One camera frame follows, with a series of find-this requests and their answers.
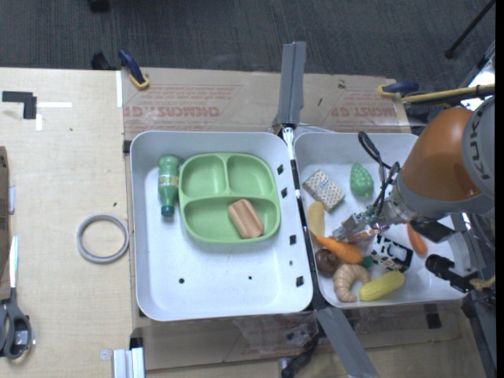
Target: green divided plate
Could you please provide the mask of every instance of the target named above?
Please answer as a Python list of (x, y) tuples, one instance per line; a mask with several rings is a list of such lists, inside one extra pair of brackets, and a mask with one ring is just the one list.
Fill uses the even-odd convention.
[[(265, 226), (257, 238), (242, 238), (228, 215), (228, 206), (241, 198), (250, 202)], [(254, 243), (273, 235), (280, 225), (273, 174), (250, 154), (190, 157), (180, 169), (179, 204), (189, 234), (206, 243)]]

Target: scissors blade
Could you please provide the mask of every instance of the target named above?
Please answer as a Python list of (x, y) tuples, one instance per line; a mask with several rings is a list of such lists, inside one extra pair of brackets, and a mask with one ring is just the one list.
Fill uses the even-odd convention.
[(9, 256), (9, 279), (11, 288), (16, 286), (17, 275), (17, 235), (13, 236), (13, 242), (10, 246)]

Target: silver ring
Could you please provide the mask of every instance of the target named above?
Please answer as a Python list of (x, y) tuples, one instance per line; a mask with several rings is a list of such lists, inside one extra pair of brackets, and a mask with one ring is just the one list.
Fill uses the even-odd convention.
[[(84, 245), (82, 244), (83, 232), (89, 224), (95, 221), (112, 221), (123, 232), (124, 234), (123, 246), (115, 254), (111, 256), (96, 256), (91, 254), (84, 248)], [(128, 226), (124, 221), (122, 221), (119, 217), (114, 216), (113, 214), (99, 213), (90, 216), (87, 219), (85, 219), (82, 223), (80, 223), (79, 229), (77, 230), (77, 248), (79, 248), (80, 254), (88, 261), (92, 261), (94, 263), (110, 263), (112, 261), (117, 260), (124, 254), (124, 252), (126, 252), (126, 250), (128, 249), (128, 245), (129, 245)]]

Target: brown toy egg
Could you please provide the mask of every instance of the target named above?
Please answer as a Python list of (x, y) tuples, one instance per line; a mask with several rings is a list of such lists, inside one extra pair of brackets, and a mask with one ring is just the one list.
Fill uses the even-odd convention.
[(315, 253), (315, 263), (320, 272), (334, 274), (339, 266), (339, 260), (327, 249), (320, 249)]

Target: orange carrot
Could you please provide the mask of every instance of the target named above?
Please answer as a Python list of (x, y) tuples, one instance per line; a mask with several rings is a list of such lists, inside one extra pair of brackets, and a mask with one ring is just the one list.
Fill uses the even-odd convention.
[(427, 253), (427, 245), (421, 235), (413, 230), (410, 224), (406, 227), (408, 229), (408, 238), (411, 243), (411, 247), (418, 256), (424, 256)]
[(336, 255), (342, 261), (350, 263), (351, 265), (356, 265), (362, 262), (362, 254), (359, 248), (351, 243), (344, 243), (341, 241), (336, 241), (333, 238), (326, 238), (323, 236), (318, 236), (317, 241), (320, 245), (325, 246), (334, 255)]

